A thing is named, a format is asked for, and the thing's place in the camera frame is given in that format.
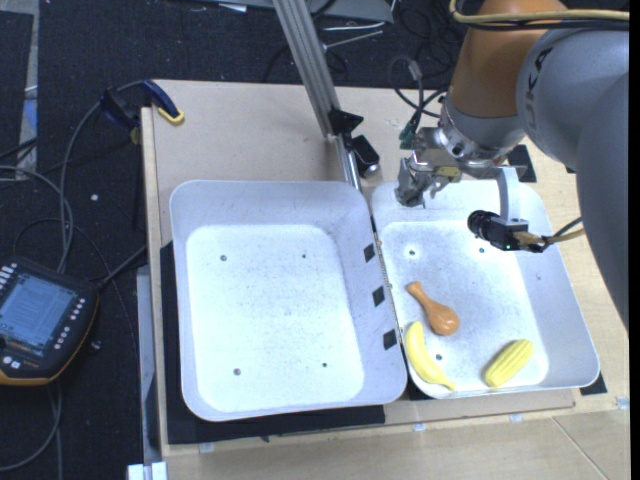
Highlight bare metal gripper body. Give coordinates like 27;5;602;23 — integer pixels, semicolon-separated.
405;126;484;187

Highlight orange toy chicken drumstick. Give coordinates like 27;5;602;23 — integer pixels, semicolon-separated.
405;280;461;337

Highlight white plastic tray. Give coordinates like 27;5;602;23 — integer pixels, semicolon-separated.
168;179;409;423
369;179;601;401

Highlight yellow banana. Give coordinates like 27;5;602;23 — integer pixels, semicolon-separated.
403;320;458;392

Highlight pale wood board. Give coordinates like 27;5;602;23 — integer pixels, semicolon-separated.
149;78;630;458

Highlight yellow toy corn cob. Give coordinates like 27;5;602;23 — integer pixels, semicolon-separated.
483;338;535;388

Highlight black block with thin wires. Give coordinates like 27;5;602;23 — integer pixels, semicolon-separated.
350;134;381;177

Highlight black cylinder on white bracket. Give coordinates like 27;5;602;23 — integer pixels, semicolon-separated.
466;165;531;252

